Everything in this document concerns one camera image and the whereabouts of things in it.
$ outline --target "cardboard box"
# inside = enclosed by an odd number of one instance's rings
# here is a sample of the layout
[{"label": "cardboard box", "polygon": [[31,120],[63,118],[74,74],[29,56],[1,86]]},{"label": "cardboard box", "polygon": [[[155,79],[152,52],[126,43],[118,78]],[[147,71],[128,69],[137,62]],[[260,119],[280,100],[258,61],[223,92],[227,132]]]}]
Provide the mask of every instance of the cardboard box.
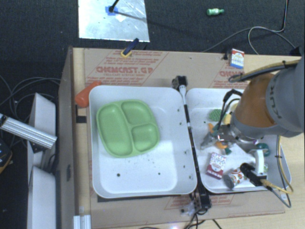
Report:
[{"label": "cardboard box", "polygon": [[[69,48],[60,87],[61,226],[73,228],[74,215],[91,215],[93,229],[142,226],[189,221],[181,208],[188,195],[160,198],[106,200],[92,188],[90,125],[86,109],[76,107],[74,96],[96,80],[109,85],[170,87],[177,75],[186,75],[187,89],[245,88],[228,83],[241,70],[229,66],[218,53],[134,51],[126,59],[120,50]],[[245,70],[291,57],[245,56]],[[212,195],[212,208],[200,219],[231,218],[284,213],[282,203],[270,192]]]}]

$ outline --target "metal sheet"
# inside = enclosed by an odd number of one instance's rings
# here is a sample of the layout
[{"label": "metal sheet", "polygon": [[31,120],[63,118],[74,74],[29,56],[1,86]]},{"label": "metal sheet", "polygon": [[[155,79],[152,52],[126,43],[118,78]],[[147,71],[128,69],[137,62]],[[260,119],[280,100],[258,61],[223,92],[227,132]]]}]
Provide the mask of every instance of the metal sheet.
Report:
[{"label": "metal sheet", "polygon": [[114,1],[79,0],[79,37],[149,42],[144,0],[120,0],[108,13]]}]

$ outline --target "black carpet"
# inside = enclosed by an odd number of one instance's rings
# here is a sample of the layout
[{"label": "black carpet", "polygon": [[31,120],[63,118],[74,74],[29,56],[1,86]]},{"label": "black carpet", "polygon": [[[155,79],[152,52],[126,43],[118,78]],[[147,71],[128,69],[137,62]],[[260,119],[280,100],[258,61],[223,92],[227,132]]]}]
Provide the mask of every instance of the black carpet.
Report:
[{"label": "black carpet", "polygon": [[[202,52],[242,29],[263,26],[282,28],[285,0],[145,0],[150,43],[147,50]],[[219,16],[206,15],[208,8],[224,9]],[[305,0],[290,0],[285,36],[304,48]],[[226,52],[232,47],[253,54],[248,31],[239,33],[209,50]],[[252,43],[259,54],[288,55],[293,47],[274,33],[254,30]],[[61,77],[68,46],[123,49],[127,43],[78,38],[78,0],[0,0],[0,75],[13,88],[29,77]],[[56,95],[56,86],[37,84],[23,95],[39,91]],[[0,103],[10,95],[0,80]],[[24,119],[31,99],[18,108]],[[11,116],[8,102],[0,113]],[[12,136],[2,133],[11,143]],[[0,174],[0,229],[26,228],[27,151],[12,147],[13,164]]]}]

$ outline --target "green bottle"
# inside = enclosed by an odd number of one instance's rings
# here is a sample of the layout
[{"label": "green bottle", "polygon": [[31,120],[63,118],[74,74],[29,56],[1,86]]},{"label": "green bottle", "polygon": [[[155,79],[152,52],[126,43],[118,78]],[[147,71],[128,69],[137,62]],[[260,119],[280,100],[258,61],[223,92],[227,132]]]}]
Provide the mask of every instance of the green bottle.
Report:
[{"label": "green bottle", "polygon": [[220,13],[224,13],[224,10],[220,10],[220,9],[208,9],[206,11],[207,15],[217,15],[217,14],[220,14]]}]

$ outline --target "wooden surface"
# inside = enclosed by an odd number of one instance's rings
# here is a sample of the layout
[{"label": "wooden surface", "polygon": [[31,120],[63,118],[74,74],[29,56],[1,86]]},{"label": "wooden surface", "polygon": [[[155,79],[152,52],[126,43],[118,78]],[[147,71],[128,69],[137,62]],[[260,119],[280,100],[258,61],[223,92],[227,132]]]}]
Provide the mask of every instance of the wooden surface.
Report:
[{"label": "wooden surface", "polygon": [[[83,49],[74,49],[74,77],[75,77],[75,93],[78,93],[84,88],[84,56]],[[245,56],[245,72],[257,69],[267,64],[280,62],[282,60],[291,60],[288,56],[258,56],[246,55]],[[79,115],[86,115],[86,110],[79,110]],[[77,124],[76,136],[83,136],[87,132],[86,124]],[[78,153],[77,165],[78,169],[78,190],[79,190],[79,205],[81,206],[80,214],[90,214],[90,191],[89,191],[89,168],[88,168],[88,152],[86,150],[87,138],[78,138],[76,141],[76,149]],[[304,134],[293,138],[282,138],[283,150],[292,176],[292,186],[295,190],[294,194],[290,196],[292,208],[286,208],[284,214],[277,215],[264,215],[255,217],[242,217],[230,219],[217,219],[217,222],[223,229],[236,229],[236,228],[303,228],[305,224],[304,210],[305,210],[305,167],[304,167]],[[153,227],[166,229],[166,228],[184,228],[186,223],[178,224],[159,224]],[[216,224],[208,220],[199,228],[216,229]]]}]

